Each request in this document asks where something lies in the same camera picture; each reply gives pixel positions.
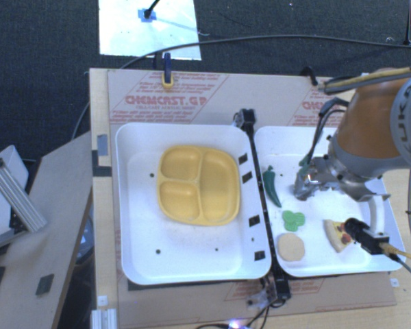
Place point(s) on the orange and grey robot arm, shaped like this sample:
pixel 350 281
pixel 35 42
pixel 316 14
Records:
pixel 370 129

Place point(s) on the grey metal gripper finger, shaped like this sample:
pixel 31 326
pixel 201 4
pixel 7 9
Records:
pixel 310 191
pixel 299 185

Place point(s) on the yellow divided plate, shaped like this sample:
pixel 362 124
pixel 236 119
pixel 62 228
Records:
pixel 198 185

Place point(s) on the black cylinder on white bracket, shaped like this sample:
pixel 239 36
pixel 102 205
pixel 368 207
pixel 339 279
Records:
pixel 361 233

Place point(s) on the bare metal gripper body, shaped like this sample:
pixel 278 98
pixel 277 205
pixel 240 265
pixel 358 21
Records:
pixel 329 174

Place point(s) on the white plastic tray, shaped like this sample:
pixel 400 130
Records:
pixel 192 252
pixel 329 204

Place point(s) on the brown cardboard board, red print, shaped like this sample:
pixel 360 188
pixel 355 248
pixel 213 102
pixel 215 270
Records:
pixel 205 94

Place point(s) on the green chili pepper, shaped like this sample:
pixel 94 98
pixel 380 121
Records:
pixel 271 187

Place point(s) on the pizza slice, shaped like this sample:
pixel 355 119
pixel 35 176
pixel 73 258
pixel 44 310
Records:
pixel 335 233

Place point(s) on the thin black rod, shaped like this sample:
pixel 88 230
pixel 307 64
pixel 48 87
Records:
pixel 263 197

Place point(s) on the tan round biscuit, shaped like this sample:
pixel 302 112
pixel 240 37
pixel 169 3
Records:
pixel 290 247

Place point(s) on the green broccoli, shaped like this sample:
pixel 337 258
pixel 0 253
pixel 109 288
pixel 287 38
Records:
pixel 292 219

